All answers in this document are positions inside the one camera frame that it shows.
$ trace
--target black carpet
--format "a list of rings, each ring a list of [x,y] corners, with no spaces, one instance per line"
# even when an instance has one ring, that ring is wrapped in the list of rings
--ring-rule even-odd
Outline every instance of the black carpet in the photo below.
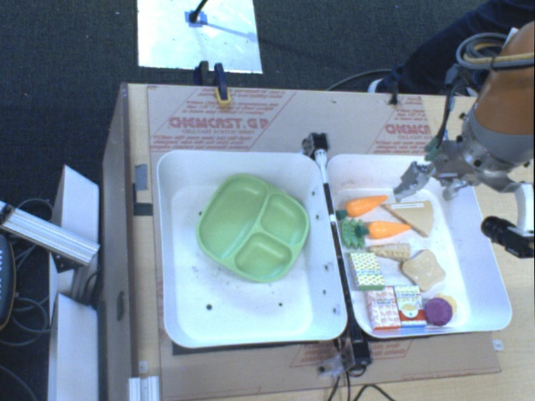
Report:
[[[227,80],[231,86],[326,89],[352,74],[403,62],[426,38],[485,1],[253,0],[264,73]],[[65,164],[100,183],[121,82],[192,84],[190,71],[138,67],[136,16],[136,0],[0,0],[0,200],[52,201]],[[349,87],[365,90],[370,80]],[[44,298],[44,258],[28,261],[20,279],[22,294]],[[0,365],[46,399],[46,335],[23,348],[0,345]],[[30,398],[0,370],[0,399]]]

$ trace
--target orange carrot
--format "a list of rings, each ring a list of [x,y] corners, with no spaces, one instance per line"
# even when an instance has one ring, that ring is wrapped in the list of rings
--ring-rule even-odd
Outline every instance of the orange carrot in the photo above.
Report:
[[[388,198],[387,195],[366,196],[350,200],[345,204],[345,210],[350,217],[362,216],[368,211],[373,210],[376,206],[382,204]]]
[[[408,230],[410,230],[408,224],[392,221],[372,221],[368,224],[369,237],[372,239],[383,239],[385,237],[399,235]]]

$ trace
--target toy food carton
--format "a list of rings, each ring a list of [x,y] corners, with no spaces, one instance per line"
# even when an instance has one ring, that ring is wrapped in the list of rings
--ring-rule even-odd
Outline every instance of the toy food carton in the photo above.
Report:
[[[417,285],[394,287],[402,327],[425,327],[425,310]]]
[[[393,287],[366,292],[369,321],[374,330],[391,330],[401,327],[400,314],[395,302]]]
[[[382,290],[385,287],[385,279],[373,252],[351,252],[349,258],[357,290]]]

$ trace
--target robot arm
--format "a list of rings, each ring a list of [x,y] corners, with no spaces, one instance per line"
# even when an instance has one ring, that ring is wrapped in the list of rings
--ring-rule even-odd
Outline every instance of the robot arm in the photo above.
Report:
[[[515,193],[518,222],[489,217],[481,229],[493,241],[516,256],[533,257],[533,185],[511,180],[508,173],[533,159],[533,43],[535,23],[515,33],[495,58],[462,56],[467,69],[490,69],[475,104],[463,116],[462,132],[455,140],[443,140],[451,94],[438,135],[427,146],[427,165],[415,162],[401,176],[394,189],[396,200],[421,189],[433,177],[450,200],[469,185],[488,185],[501,193]],[[446,87],[452,92],[459,69],[448,72]]]

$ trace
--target person's leg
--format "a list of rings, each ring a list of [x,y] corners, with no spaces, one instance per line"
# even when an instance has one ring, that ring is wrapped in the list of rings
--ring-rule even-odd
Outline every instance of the person's leg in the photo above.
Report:
[[[490,0],[421,45],[407,61],[392,70],[375,87],[388,92],[394,82],[402,94],[439,94],[446,71],[456,61],[456,50],[478,33],[509,33],[534,19],[535,0]]]

